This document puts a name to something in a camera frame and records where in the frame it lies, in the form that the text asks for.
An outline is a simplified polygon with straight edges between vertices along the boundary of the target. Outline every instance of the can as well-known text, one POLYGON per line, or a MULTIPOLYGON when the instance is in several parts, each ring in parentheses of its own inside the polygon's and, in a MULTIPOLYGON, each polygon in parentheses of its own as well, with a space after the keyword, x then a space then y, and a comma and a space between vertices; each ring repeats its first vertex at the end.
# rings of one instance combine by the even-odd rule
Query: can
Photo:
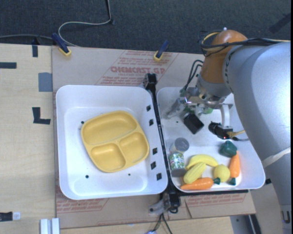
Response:
POLYGON ((183 154, 186 150, 189 149, 189 142, 185 138, 177 138, 170 147, 170 153, 181 153, 183 154))
POLYGON ((182 177, 186 173, 184 156, 181 153, 173 153, 168 156, 170 173, 172 177, 182 177))

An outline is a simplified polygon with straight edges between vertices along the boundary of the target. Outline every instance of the toy carrot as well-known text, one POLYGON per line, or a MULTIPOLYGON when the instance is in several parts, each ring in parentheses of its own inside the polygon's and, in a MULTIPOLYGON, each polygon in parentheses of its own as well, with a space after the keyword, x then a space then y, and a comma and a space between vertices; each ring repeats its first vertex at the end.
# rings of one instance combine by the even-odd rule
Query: toy carrot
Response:
POLYGON ((237 178, 240 175, 240 158, 239 158, 238 151, 236 152, 236 155, 232 156, 231 158, 229 170, 230 170, 230 177, 232 178, 229 181, 229 184, 236 185, 235 178, 237 178))
POLYGON ((209 189, 212 187, 213 184, 219 184, 220 180, 217 179, 211 179, 210 177, 202 177, 198 178, 191 184, 184 184, 180 186, 180 189, 182 190, 204 190, 209 189))

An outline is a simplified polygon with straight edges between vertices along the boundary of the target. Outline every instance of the white cable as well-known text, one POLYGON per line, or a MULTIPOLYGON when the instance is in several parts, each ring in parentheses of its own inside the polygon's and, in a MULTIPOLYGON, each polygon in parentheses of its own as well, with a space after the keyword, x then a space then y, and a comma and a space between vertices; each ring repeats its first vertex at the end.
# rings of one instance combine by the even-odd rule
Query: white cable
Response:
POLYGON ((82 21, 68 21, 68 22, 65 22, 63 23, 59 29, 58 29, 58 32, 59 32, 59 37, 67 44, 67 45, 70 45, 70 46, 74 46, 74 47, 81 47, 81 46, 78 46, 78 45, 75 45, 75 44, 72 44, 71 42, 65 40, 62 35, 61 35, 61 29, 63 28, 63 26, 65 25, 68 25, 68 24, 83 24, 83 25, 93 25, 93 26, 100 26, 100 25, 105 25, 105 24, 108 24, 111 22, 112 20, 112 15, 111 15, 111 10, 110 10, 110 6, 109 6, 109 0, 107 0, 107 9, 108 9, 108 16, 109 16, 109 19, 105 22, 101 22, 101 23, 92 23, 92 22, 82 22, 82 21))
POLYGON ((290 154, 290 153, 291 153, 291 146, 275 155, 269 156, 268 158, 262 161, 263 168, 266 168, 267 166, 275 163, 277 160, 282 158, 285 154, 290 154))

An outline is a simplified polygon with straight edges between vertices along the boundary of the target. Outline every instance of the wooden surface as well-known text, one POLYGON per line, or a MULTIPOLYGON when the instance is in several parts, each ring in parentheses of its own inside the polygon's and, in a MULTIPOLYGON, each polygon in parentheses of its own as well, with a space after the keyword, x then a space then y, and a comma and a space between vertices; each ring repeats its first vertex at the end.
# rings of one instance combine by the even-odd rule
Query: wooden surface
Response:
MULTIPOLYGON (((0 212, 20 212, 21 219, 0 222, 0 233, 38 234, 40 219, 56 217, 53 139, 53 95, 39 92, 38 74, 52 72, 51 47, 0 44, 0 62, 16 62, 16 69, 0 69, 0 212), (32 107, 51 123, 34 124, 32 107)), ((168 222, 178 233, 232 234, 229 217, 168 222)), ((61 230, 62 234, 147 233, 155 223, 61 230)), ((164 223, 158 234, 168 233, 164 223)))

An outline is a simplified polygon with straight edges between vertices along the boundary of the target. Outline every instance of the white tray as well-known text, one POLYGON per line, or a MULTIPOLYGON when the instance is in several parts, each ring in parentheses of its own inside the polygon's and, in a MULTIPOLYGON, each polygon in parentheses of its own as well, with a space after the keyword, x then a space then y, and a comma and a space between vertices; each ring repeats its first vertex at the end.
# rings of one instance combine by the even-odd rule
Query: white tray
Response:
POLYGON ((67 85, 56 93, 59 180, 70 199, 159 194, 168 183, 152 98, 141 87, 67 85), (104 173, 92 163, 81 138, 82 121, 123 110, 139 122, 150 146, 132 167, 104 173))
MULTIPOLYGON (((157 94, 158 107, 160 115, 164 115, 170 106, 179 97, 179 91, 181 88, 167 87, 159 90, 157 94)), ((226 98, 224 103, 233 104, 230 109, 230 125, 234 131, 240 131, 243 129, 240 119, 238 117, 236 108, 234 106, 233 95, 231 94, 226 98)), ((204 123, 204 127, 193 134, 183 123, 182 119, 178 116, 174 116, 170 119, 161 117, 161 123, 163 128, 163 135, 165 141, 165 147, 167 156, 169 155, 169 148, 172 146, 174 140, 178 137, 184 137, 189 142, 189 149, 184 153, 185 163, 187 164, 190 157, 195 154, 208 154, 214 157, 219 164, 229 165, 230 158, 227 158, 219 154, 220 145, 225 142, 212 134, 208 126, 211 121, 216 123, 222 122, 220 110, 213 110, 211 114, 202 115, 200 120, 204 123)), ((238 135, 239 138, 247 138, 246 134, 238 135)), ((245 189, 258 189, 265 183, 265 173, 262 163, 251 145, 250 141, 232 141, 239 151, 241 173, 236 179, 236 185, 232 186, 228 183, 220 183, 220 185, 214 184, 212 188, 205 191, 228 191, 228 190, 245 190, 245 189)), ((203 173, 203 176, 212 177, 212 168, 207 166, 203 173)), ((182 178, 172 177, 173 184, 180 189, 182 185, 182 178)), ((203 192, 202 190, 191 191, 191 193, 203 192)))

